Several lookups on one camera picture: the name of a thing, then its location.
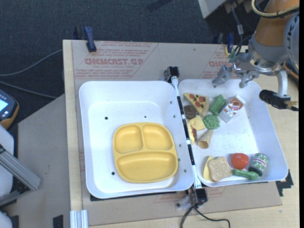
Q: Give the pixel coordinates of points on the brown toy doughnut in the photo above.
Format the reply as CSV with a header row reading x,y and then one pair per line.
x,y
189,112

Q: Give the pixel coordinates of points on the yellow toy cheese wedge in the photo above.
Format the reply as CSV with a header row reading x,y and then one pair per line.
x,y
197,123

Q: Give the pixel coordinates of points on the black cylinder on white bracket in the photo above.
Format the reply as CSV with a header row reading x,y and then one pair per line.
x,y
273,99

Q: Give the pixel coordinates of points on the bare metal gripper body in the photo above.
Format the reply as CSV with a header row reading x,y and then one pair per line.
x,y
247,64

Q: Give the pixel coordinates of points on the green toy pickle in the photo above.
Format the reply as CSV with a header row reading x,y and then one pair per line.
x,y
245,174

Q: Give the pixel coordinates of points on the tan toy bread slice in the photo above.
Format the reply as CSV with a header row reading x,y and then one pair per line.
x,y
219,168

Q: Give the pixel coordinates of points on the toy pizza slice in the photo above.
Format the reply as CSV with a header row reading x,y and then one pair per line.
x,y
197,101

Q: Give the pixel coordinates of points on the green toy vegetable bundle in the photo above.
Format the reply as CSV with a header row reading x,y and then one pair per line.
x,y
217,104

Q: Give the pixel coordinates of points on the tan toy ice cream cone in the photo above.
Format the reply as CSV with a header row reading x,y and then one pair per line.
x,y
205,139

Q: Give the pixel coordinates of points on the yellow divided plate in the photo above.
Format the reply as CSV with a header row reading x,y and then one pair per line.
x,y
145,161

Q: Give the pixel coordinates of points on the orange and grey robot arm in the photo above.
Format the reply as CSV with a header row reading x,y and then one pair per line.
x,y
273,20

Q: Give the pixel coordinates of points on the brown cardboard board red print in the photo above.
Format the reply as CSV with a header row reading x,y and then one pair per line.
x,y
142,56

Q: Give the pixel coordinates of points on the yellow toy cheese slice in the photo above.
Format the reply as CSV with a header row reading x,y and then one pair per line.
x,y
206,170

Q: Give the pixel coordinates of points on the green and white toy can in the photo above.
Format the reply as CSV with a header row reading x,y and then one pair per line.
x,y
259,163

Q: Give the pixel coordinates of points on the red toy tomato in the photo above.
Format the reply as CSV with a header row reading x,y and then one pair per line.
x,y
240,161

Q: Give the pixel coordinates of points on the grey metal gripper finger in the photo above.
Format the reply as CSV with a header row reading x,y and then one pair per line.
x,y
223,75
247,78

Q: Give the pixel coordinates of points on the white plastic tray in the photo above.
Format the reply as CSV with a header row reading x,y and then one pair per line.
x,y
237,139
102,108

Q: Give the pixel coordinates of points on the white and orange toy carton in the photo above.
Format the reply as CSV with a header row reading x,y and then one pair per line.
x,y
231,108

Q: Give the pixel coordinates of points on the green toy broccoli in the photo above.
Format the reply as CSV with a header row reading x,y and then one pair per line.
x,y
211,122

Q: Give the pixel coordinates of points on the thin black and white rod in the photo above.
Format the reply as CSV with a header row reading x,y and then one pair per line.
x,y
182,110

